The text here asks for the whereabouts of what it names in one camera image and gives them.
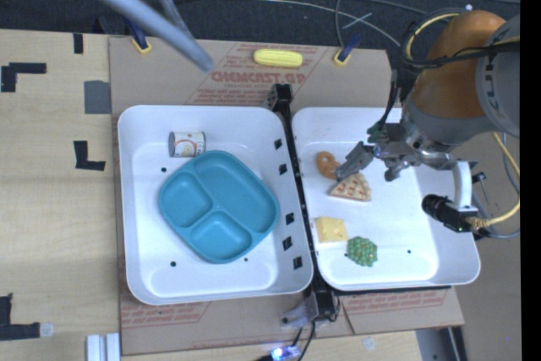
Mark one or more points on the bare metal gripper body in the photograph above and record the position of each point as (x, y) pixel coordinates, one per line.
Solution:
(408, 146)

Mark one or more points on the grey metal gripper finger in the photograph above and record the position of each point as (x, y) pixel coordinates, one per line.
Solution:
(353, 165)
(394, 171)

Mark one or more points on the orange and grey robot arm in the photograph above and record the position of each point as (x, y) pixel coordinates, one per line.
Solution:
(452, 89)

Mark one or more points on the pizza slice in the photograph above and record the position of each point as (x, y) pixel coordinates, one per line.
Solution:
(353, 190)

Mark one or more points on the brown pretzel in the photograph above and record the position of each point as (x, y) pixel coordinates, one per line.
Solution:
(325, 164)

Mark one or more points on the white plastic tray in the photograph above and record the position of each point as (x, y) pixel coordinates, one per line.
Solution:
(401, 232)
(148, 266)

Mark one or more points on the yellow cheese wedge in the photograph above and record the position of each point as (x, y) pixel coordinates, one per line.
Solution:
(331, 229)

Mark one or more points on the green grapes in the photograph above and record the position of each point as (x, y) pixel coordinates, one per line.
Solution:
(362, 250)

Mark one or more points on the yellow corn cob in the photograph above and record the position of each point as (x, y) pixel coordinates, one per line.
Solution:
(277, 58)

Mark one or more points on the blue divided plate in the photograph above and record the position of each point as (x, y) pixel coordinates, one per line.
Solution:
(217, 207)

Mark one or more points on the small white can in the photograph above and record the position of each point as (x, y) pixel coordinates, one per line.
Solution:
(188, 143)

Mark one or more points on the brown cardboard board red print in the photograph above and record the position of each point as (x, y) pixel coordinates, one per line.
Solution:
(169, 72)

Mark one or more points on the black cylinder on white bracket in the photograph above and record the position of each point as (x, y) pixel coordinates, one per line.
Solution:
(450, 207)

